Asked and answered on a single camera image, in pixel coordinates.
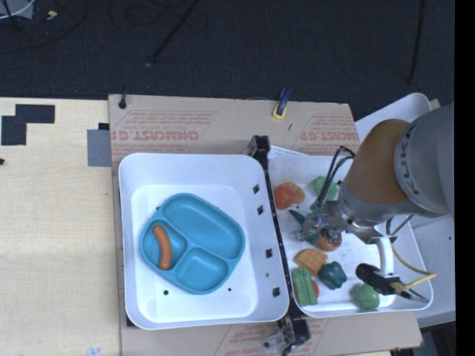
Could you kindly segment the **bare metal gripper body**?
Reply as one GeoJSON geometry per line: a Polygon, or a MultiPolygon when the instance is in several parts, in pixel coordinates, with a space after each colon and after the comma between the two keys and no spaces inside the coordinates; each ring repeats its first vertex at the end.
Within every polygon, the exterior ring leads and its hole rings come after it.
{"type": "Polygon", "coordinates": [[[324,229],[338,230],[355,235],[365,244],[373,244],[383,237],[376,226],[378,222],[357,215],[349,206],[340,200],[324,201],[314,207],[305,216],[301,229],[308,231],[310,236],[319,234],[324,229]]]}

